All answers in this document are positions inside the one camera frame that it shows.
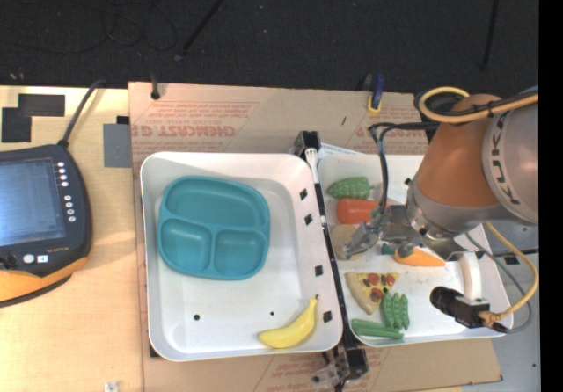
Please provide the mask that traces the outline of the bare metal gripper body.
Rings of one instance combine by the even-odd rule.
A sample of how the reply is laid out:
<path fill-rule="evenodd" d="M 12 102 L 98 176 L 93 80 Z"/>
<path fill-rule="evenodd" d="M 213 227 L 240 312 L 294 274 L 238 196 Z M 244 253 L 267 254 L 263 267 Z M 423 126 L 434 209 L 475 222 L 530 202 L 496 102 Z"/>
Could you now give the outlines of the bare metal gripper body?
<path fill-rule="evenodd" d="M 384 211 L 378 236 L 398 247 L 404 242 L 415 243 L 416 248 L 424 246 L 442 260 L 458 260 L 467 252 L 455 240 L 457 233 L 436 225 L 419 208 L 407 205 L 391 205 Z"/>

